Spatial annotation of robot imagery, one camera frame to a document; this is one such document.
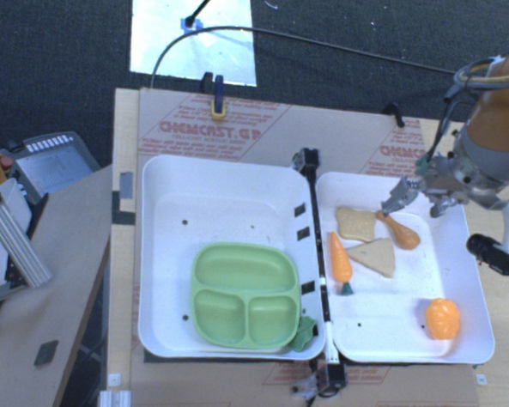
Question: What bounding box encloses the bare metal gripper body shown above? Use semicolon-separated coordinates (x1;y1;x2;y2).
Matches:
414;154;507;212

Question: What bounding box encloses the orange chicken drumstick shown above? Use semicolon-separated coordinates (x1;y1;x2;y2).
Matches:
373;210;423;252

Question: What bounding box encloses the beige bread slice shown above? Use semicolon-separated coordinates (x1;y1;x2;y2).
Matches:
333;205;379;244

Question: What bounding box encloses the beige triangular sandwich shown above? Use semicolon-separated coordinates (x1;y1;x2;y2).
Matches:
344;235;397;279

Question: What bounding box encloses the orange carrot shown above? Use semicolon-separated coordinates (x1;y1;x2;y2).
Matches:
325;231;360;297

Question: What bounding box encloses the thin black and white rod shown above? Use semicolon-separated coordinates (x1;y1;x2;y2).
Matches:
294;167;353;364

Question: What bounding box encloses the white plastic tray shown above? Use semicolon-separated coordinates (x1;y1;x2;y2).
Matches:
130;153;337;368
305;170;507;372

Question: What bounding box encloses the brown cardboard board red print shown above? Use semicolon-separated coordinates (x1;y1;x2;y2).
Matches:
119;88;499;407

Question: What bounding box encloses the green lettuce leaf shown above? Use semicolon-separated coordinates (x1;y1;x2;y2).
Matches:
288;314;320;355

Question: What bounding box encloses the green divided plate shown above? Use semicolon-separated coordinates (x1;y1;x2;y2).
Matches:
185;240;306;353

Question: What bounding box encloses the black cylinder on white bracket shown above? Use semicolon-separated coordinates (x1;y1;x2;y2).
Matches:
464;198;509;277

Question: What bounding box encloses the black block with thin wires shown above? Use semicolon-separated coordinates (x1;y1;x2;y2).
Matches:
306;358;348;399
291;147;323;176

